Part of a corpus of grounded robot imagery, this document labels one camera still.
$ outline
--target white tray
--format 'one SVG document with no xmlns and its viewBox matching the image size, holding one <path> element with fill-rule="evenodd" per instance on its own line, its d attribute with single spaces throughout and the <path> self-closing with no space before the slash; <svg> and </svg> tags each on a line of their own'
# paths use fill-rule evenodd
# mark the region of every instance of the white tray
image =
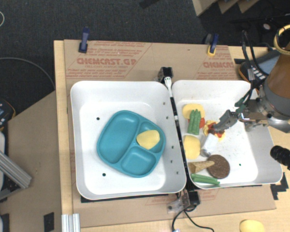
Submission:
<svg viewBox="0 0 290 232">
<path fill-rule="evenodd" d="M 170 97 L 158 82 L 80 81 L 71 89 L 76 184 L 89 200 L 177 193 L 186 184 Z M 130 110 L 157 124 L 166 136 L 165 150 L 154 171 L 130 177 L 104 163 L 96 145 L 111 118 Z"/>
<path fill-rule="evenodd" d="M 219 122 L 219 118 L 228 109 L 235 111 L 234 104 L 249 90 L 250 84 L 245 81 L 177 81 L 172 86 L 176 103 L 179 126 L 182 138 L 187 135 L 188 120 L 182 115 L 182 108 L 189 103 L 198 103 L 204 107 L 205 120 Z M 197 136 L 202 142 L 203 131 Z M 253 131 L 246 132 L 242 122 L 226 130 L 226 137 L 217 144 L 212 154 L 222 155 L 230 164 L 230 174 L 219 180 L 220 186 L 195 183 L 201 189 L 226 188 L 272 184 L 282 178 L 281 165 L 270 156 L 273 141 L 267 127 L 257 126 Z M 196 160 L 206 158 L 201 155 Z M 199 174 L 210 176 L 207 170 Z"/>
</svg>

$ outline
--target yellow cable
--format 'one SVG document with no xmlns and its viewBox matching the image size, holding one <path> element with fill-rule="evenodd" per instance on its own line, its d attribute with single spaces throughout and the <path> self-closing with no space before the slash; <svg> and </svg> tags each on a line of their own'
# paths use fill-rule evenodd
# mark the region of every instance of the yellow cable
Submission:
<svg viewBox="0 0 290 232">
<path fill-rule="evenodd" d="M 278 31 L 278 34 L 274 37 L 274 47 L 276 48 L 276 50 L 278 52 L 280 52 L 281 54 L 285 54 L 285 55 L 290 55 L 290 51 L 288 50 L 285 50 L 283 48 L 281 48 L 279 45 L 278 45 L 278 37 L 286 30 L 290 29 L 290 24 L 289 25 L 286 25 L 284 26 L 283 28 L 281 28 L 279 31 Z"/>
</svg>

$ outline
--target black floor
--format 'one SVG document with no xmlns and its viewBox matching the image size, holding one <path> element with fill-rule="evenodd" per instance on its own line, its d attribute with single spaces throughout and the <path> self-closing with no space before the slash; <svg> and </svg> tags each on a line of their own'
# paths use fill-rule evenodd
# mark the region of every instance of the black floor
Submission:
<svg viewBox="0 0 290 232">
<path fill-rule="evenodd" d="M 218 44 L 226 45 L 240 45 L 245 29 L 253 46 L 273 46 L 276 27 L 290 23 L 286 17 L 290 0 L 260 0 L 245 13 L 236 4 L 225 14 L 214 3 L 199 17 L 192 0 L 159 0 L 146 8 L 142 1 L 0 0 L 5 16 L 0 27 L 0 58 L 31 61 L 55 81 L 53 41 L 80 39 L 84 26 L 91 30 L 90 40 L 202 44 L 206 34 L 217 33 Z M 274 18 L 274 30 L 262 31 L 264 21 L 254 18 Z M 37 66 L 0 60 L 0 97 L 17 113 L 53 90 Z"/>
</svg>

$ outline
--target blue clamp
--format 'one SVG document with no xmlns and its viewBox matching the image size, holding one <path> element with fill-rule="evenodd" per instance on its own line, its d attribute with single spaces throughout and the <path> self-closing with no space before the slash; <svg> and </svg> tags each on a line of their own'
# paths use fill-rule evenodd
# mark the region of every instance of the blue clamp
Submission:
<svg viewBox="0 0 290 232">
<path fill-rule="evenodd" d="M 81 53 L 86 53 L 87 52 L 87 41 L 89 38 L 89 28 L 88 27 L 84 27 L 83 28 L 83 33 L 82 33 L 82 42 L 79 44 L 79 48 L 78 51 Z"/>
<path fill-rule="evenodd" d="M 218 43 L 218 34 L 215 33 L 213 36 L 213 40 L 207 50 L 208 56 L 213 57 L 215 55 L 217 43 Z"/>
</svg>

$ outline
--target teal divided plate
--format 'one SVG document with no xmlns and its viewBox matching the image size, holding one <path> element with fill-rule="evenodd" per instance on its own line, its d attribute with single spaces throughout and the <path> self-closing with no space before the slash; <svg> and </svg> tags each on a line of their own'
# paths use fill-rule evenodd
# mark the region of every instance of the teal divided plate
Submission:
<svg viewBox="0 0 290 232">
<path fill-rule="evenodd" d="M 136 136 L 157 130 L 160 140 L 151 149 L 141 147 Z M 152 121 L 122 110 L 115 113 L 103 128 L 97 142 L 99 157 L 109 166 L 132 177 L 149 175 L 156 167 L 165 148 L 165 135 Z"/>
</svg>

